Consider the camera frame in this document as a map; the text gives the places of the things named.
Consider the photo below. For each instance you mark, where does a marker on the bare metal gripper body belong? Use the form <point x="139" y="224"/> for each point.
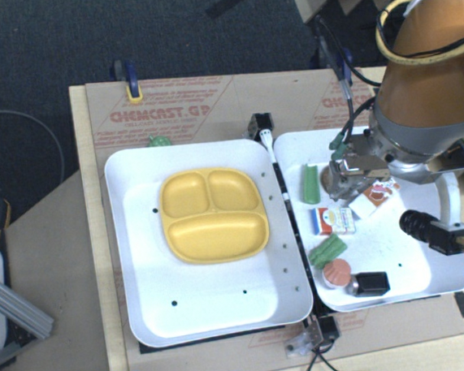
<point x="361" y="166"/>

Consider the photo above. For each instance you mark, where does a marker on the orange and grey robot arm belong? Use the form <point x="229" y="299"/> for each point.
<point x="426" y="80"/>

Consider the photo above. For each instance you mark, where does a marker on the brown round biscuit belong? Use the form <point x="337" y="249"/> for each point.
<point x="325" y="180"/>

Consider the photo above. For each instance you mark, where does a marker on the white carton with red print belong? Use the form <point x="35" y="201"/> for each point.
<point x="366" y="204"/>

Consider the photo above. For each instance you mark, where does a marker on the green celery stick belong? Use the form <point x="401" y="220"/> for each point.
<point x="310" y="185"/>

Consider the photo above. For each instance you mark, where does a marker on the red white yellow carton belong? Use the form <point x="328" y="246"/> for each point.
<point x="333" y="220"/>

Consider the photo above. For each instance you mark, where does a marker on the thin black and white rod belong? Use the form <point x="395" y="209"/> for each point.
<point x="286" y="200"/>

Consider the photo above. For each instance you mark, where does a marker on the white plastic tray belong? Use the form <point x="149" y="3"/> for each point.
<point x="385" y="247"/>
<point x="210" y="297"/>

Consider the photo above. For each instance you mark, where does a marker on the green bean bundle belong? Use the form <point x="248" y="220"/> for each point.
<point x="327" y="251"/>

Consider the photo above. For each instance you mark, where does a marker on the orange pink scallop shell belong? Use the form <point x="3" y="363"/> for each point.
<point x="337" y="272"/>

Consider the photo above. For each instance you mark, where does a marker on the black bottle with silver cap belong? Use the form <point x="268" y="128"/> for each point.
<point x="370" y="284"/>

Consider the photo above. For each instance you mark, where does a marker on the yellow divided plate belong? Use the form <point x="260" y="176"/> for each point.
<point x="216" y="231"/>

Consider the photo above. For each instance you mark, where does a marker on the brown cardboard board red print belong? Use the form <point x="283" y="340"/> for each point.
<point x="207" y="101"/>

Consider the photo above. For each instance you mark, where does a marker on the green toy vegetable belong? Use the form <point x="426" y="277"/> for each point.
<point x="159" y="141"/>

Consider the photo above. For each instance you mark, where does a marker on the black cylinder on white bracket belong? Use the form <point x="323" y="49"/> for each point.
<point x="428" y="229"/>

